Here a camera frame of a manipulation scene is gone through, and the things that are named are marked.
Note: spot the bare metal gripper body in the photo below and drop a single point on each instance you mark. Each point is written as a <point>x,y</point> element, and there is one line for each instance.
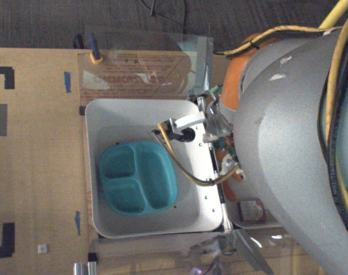
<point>216,121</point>

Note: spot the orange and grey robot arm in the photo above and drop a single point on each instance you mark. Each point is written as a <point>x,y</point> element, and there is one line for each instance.
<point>282,130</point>

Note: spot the white plastic tray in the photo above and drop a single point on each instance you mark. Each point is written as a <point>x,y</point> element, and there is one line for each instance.
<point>139,119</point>

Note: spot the blue divided plate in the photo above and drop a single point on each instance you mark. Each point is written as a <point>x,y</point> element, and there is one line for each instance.
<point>150,176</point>

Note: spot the thin black and white rod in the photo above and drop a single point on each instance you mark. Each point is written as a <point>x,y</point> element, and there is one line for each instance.
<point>225,215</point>

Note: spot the dark red packet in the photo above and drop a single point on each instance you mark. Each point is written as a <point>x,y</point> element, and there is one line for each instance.
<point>251,211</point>

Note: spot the small white square block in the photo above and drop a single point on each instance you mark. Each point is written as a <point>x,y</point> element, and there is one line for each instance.
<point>42,248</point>

